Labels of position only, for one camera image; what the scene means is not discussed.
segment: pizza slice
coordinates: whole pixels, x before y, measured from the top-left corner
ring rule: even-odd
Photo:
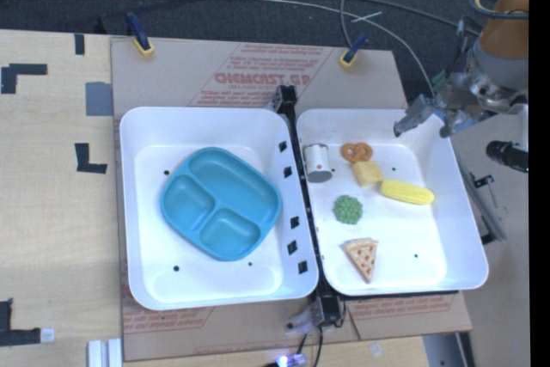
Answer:
[[[378,241],[371,238],[347,242],[344,250],[363,278],[370,283],[375,271],[376,249]]]

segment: light wood surface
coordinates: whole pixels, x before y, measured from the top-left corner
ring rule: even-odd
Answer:
[[[47,64],[0,95],[0,301],[11,327],[51,327],[55,341],[0,347],[0,365],[86,365],[86,344],[121,338],[113,118],[87,116],[85,84],[111,82],[109,37],[0,31],[0,66]],[[105,174],[76,171],[75,143]],[[315,346],[307,346],[310,359]],[[241,352],[125,363],[260,366],[284,353]],[[319,366],[427,366],[421,337],[326,344]]]

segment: can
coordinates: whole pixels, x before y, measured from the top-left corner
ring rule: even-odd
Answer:
[[[303,148],[306,178],[309,182],[325,182],[333,177],[328,163],[328,147],[325,144],[311,144]]]

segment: toy food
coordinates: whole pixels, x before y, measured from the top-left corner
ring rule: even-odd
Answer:
[[[425,205],[433,202],[435,195],[427,188],[418,187],[401,180],[383,180],[380,191],[384,196],[409,204]]]
[[[361,187],[365,187],[369,184],[376,184],[377,182],[382,182],[384,180],[384,176],[378,167],[378,163],[374,161],[355,162],[351,166],[351,171],[353,171],[355,179]]]
[[[354,225],[363,215],[363,206],[351,196],[340,196],[334,202],[333,211],[339,222]]]
[[[354,163],[358,161],[368,161],[372,157],[372,147],[367,143],[344,144],[340,153],[347,161]]]
[[[367,283],[372,281],[375,271],[377,249],[378,241],[371,238],[356,239],[344,245],[345,253],[359,272],[361,272]]]

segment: blue plate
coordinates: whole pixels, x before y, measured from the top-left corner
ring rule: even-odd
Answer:
[[[266,238],[281,212],[278,189],[241,158],[218,147],[190,155],[161,195],[166,221],[218,260],[240,260]]]

